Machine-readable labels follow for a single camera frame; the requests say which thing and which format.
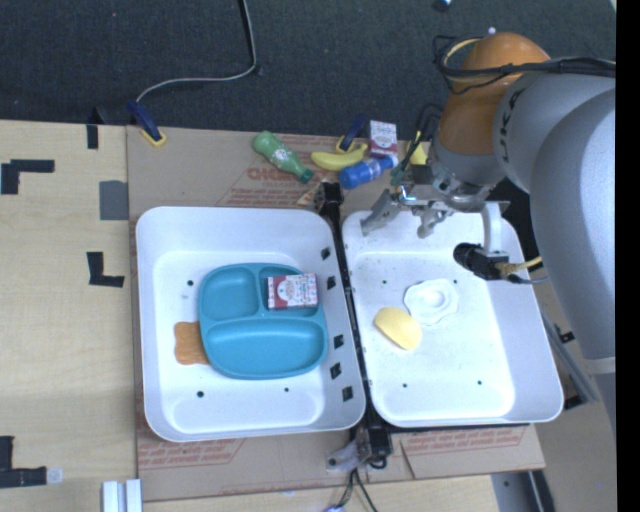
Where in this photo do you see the green bottle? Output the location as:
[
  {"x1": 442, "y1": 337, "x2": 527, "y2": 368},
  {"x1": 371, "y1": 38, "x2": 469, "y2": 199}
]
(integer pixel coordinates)
[{"x1": 251, "y1": 130, "x2": 316, "y2": 185}]

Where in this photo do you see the pale yellow oval slice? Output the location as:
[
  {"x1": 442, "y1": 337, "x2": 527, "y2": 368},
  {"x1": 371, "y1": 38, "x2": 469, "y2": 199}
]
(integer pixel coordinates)
[{"x1": 373, "y1": 306, "x2": 424, "y2": 352}]

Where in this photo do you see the white plastic tray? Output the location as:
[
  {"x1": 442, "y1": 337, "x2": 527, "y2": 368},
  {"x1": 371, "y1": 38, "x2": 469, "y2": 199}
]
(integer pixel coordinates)
[
  {"x1": 134, "y1": 205, "x2": 368, "y2": 444},
  {"x1": 341, "y1": 208, "x2": 566, "y2": 430}
]

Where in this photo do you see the red and white carton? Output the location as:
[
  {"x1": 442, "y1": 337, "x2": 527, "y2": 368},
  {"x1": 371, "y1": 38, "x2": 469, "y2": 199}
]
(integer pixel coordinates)
[
  {"x1": 368, "y1": 119, "x2": 400, "y2": 160},
  {"x1": 265, "y1": 272, "x2": 320, "y2": 312}
]

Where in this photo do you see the yellow banana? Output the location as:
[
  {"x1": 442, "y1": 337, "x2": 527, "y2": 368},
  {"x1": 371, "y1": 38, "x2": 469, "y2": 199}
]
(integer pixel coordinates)
[{"x1": 310, "y1": 142, "x2": 370, "y2": 173}]

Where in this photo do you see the white fried egg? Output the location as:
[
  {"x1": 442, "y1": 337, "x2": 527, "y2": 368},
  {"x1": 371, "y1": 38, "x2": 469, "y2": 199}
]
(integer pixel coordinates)
[{"x1": 402, "y1": 278, "x2": 461, "y2": 327}]

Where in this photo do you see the black cylinder on white bracket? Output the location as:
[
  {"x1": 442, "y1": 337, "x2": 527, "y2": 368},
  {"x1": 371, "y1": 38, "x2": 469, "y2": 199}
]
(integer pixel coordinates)
[{"x1": 452, "y1": 199, "x2": 512, "y2": 282}]

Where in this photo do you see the orange toast slice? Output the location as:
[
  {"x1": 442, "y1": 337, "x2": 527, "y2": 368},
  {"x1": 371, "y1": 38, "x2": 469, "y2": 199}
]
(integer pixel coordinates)
[{"x1": 173, "y1": 321, "x2": 212, "y2": 367}]

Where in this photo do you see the blue divided plate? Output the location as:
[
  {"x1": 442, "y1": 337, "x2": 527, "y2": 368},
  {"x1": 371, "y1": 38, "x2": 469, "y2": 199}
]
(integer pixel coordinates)
[{"x1": 196, "y1": 262, "x2": 330, "y2": 382}]

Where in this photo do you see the black block with thin wires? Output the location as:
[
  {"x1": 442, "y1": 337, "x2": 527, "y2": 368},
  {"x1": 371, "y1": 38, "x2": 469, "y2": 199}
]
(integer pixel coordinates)
[
  {"x1": 313, "y1": 181, "x2": 345, "y2": 217},
  {"x1": 366, "y1": 424, "x2": 394, "y2": 462}
]

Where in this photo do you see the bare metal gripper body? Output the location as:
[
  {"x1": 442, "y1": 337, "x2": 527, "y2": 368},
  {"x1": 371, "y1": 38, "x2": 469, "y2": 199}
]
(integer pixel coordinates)
[{"x1": 398, "y1": 164, "x2": 496, "y2": 213}]

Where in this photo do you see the brown cardboard board red print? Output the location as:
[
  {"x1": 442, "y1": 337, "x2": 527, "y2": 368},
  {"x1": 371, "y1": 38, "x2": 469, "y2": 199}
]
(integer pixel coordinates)
[{"x1": 124, "y1": 124, "x2": 547, "y2": 503}]

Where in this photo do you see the blue bottle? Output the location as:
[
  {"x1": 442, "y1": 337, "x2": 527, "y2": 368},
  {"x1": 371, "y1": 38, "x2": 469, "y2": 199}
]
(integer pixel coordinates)
[{"x1": 338, "y1": 154, "x2": 401, "y2": 191}]

